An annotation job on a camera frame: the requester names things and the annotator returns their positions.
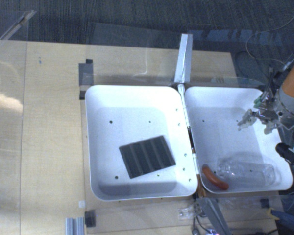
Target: clear plastic bottle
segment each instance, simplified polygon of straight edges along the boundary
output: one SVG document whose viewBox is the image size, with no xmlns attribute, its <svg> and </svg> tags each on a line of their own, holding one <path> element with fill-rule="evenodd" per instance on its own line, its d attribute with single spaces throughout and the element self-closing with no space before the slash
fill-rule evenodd
<svg viewBox="0 0 294 235">
<path fill-rule="evenodd" d="M 243 185 L 270 186 L 275 182 L 274 168 L 271 164 L 218 160 L 217 175 Z"/>
</svg>

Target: white plastic tray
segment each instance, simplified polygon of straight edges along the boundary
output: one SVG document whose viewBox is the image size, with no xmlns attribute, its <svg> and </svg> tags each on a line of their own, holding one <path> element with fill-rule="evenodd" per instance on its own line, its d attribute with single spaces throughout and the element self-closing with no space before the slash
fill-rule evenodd
<svg viewBox="0 0 294 235">
<path fill-rule="evenodd" d="M 191 87 L 186 90 L 186 107 L 200 168 L 208 164 L 216 171 L 217 160 L 228 157 L 274 167 L 276 180 L 272 185 L 253 186 L 242 182 L 229 184 L 226 191 L 211 184 L 202 174 L 203 185 L 212 193 L 286 190 L 293 183 L 288 163 L 275 151 L 281 142 L 276 129 L 265 135 L 265 126 L 258 120 L 238 131 L 237 123 L 260 94 L 259 90 L 245 88 Z"/>
<path fill-rule="evenodd" d="M 192 195 L 197 176 L 179 93 L 96 85 L 86 92 L 91 189 L 101 200 Z M 163 135 L 176 165 L 130 179 L 119 147 Z"/>
</svg>

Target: white cable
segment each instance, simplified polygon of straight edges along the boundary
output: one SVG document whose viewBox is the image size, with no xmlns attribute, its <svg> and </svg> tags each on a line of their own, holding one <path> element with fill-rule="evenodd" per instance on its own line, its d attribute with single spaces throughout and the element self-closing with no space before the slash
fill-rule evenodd
<svg viewBox="0 0 294 235">
<path fill-rule="evenodd" d="M 255 56 L 253 56 L 252 54 L 250 54 L 247 45 L 248 45 L 248 41 L 249 41 L 252 37 L 254 37 L 254 36 L 258 35 L 258 34 L 261 34 L 261 33 L 265 33 L 265 32 L 270 32 L 270 31 L 274 31 L 274 30 L 282 29 L 283 27 L 287 26 L 290 22 L 292 22 L 293 19 L 294 19 L 294 15 L 292 16 L 292 18 L 291 18 L 286 24 L 282 25 L 281 27 L 278 27 L 278 28 L 275 28 L 275 29 L 269 29 L 269 30 L 260 31 L 260 32 L 257 32 L 257 33 L 255 33 L 255 34 L 251 35 L 251 36 L 247 39 L 247 41 L 246 41 L 246 43 L 245 43 L 245 49 L 246 49 L 247 53 L 249 54 L 249 56 L 250 56 L 251 58 L 253 58 L 253 59 L 256 59 L 256 60 L 274 60 L 274 61 L 280 62 L 281 64 L 283 64 L 284 66 L 286 66 L 286 64 L 285 64 L 284 62 L 282 62 L 281 60 L 278 60 L 278 59 L 274 59 L 274 58 L 257 58 L 257 57 L 255 57 Z"/>
</svg>

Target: black rectangular sponge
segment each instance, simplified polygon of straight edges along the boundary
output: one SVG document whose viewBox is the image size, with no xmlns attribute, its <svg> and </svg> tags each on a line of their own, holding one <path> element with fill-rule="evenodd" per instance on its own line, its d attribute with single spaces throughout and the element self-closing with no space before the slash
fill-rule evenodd
<svg viewBox="0 0 294 235">
<path fill-rule="evenodd" d="M 123 145 L 119 149 L 131 179 L 176 165 L 163 136 Z"/>
</svg>

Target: wooden table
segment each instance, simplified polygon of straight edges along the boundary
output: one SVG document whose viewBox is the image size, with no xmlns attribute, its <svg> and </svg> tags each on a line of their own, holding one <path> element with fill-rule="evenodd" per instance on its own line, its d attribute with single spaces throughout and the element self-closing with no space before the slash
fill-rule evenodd
<svg viewBox="0 0 294 235">
<path fill-rule="evenodd" d="M 20 66 L 18 63 L 22 61 L 17 62 L 17 51 L 18 46 L 24 43 L 11 42 L 15 55 L 5 58 L 9 65 Z M 24 105 L 15 105 L 14 102 L 13 106 L 15 112 L 24 108 L 23 131 L 18 136 L 9 137 L 10 140 L 22 141 L 19 147 L 22 153 L 17 152 L 13 143 L 14 157 L 0 153 L 0 163 L 6 165 L 5 168 L 0 167 L 0 235 L 60 235 L 65 232 L 67 217 L 84 215 L 83 203 L 87 194 L 78 63 L 85 63 L 86 58 L 91 58 L 95 73 L 108 76 L 147 72 L 150 76 L 156 74 L 161 77 L 174 74 L 171 67 L 176 63 L 178 51 L 36 42 L 28 42 L 26 48 Z M 235 77 L 229 53 L 193 52 L 192 70 L 195 76 L 205 79 L 216 75 Z M 22 97 L 22 93 L 15 92 L 15 97 Z M 1 116 L 6 119 L 4 131 L 14 125 L 19 128 L 22 123 L 13 121 L 15 113 L 4 115 L 6 111 Z M 11 175 L 12 165 L 21 168 L 16 178 Z M 276 227 L 272 219 L 257 217 L 250 221 L 233 221 L 229 226 L 235 228 L 236 234 L 246 234 L 255 227 L 264 232 Z M 109 234 L 189 235 L 191 226 L 187 223 L 184 226 Z"/>
</svg>

